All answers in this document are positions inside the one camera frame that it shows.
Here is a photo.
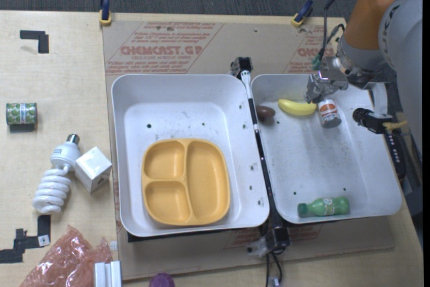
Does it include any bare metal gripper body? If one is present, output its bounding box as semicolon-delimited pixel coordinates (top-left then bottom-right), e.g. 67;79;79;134
306;56;350;99

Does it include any yellow banana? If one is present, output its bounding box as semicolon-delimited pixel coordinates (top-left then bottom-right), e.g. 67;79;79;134
277;98;318;117

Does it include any orange and white small can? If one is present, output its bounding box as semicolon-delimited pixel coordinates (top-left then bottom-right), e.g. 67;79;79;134
317;98;343;129

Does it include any brown oval toy food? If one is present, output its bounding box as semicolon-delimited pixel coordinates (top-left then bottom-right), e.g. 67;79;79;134
256;105;277;124

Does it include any white plastic tray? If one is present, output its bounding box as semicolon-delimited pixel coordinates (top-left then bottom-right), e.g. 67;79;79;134
110;73;271;238
250;73;404;225

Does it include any thin black and white rod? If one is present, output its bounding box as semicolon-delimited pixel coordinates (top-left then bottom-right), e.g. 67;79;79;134
240;70;286;230

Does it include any green plastic bottle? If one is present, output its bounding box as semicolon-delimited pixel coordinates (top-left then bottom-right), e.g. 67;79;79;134
297;196;351;218

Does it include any yellow divided plate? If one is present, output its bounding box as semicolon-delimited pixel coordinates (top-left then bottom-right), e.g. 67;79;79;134
140;138;232;227

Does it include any brown cardboard board red print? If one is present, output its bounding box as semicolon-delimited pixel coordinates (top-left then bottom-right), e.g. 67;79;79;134
101;12;396;282

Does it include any white cube box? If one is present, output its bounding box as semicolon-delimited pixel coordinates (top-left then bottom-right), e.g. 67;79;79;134
74;146;114;194

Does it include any purple round object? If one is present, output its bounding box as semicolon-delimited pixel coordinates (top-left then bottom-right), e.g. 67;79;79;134
148;272;176;287

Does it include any white spiral light bulb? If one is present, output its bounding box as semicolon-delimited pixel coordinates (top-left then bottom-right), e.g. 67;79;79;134
32;133;83;215

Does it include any green and white small can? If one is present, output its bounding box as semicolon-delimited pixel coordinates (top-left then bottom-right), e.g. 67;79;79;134
5;101;38;126

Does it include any pink plastic bag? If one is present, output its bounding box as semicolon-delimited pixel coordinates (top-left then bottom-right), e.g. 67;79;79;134
19;224;114;287

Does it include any black cylinder on white bracket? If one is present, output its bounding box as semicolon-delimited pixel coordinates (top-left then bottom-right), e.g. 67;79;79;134
352;81;394;134

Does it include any black block with thin wires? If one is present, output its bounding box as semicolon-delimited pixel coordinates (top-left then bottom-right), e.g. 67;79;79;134
247;227;292;258
230;56;254;79

